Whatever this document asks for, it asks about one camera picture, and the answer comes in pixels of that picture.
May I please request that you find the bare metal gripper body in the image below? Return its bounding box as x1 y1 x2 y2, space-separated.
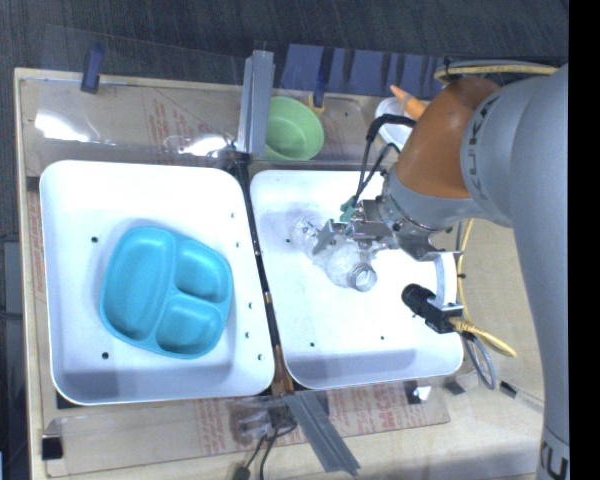
347 198 447 262

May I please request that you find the clear plastic bottle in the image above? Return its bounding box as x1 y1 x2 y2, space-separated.
292 215 379 294

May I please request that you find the thin black and white rod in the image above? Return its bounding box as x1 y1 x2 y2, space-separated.
235 160 295 397

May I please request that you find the white bowl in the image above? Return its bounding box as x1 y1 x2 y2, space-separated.
374 96 417 150

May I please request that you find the white plastic tray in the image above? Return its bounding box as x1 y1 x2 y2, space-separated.
38 159 276 407
248 169 465 392

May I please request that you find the green bowl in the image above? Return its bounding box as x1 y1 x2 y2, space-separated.
263 96 326 162

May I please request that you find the orange carrot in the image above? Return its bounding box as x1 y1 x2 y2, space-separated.
389 84 428 122

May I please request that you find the blue divided plate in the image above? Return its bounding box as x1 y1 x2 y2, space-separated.
98 225 234 361

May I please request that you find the brown cardboard board red print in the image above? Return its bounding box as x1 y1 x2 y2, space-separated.
18 77 452 478

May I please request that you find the black cylinder on white bracket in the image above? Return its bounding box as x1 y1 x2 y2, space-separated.
401 250 465 335

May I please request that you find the black block with thin wires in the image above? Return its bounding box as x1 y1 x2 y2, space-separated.
265 403 299 432

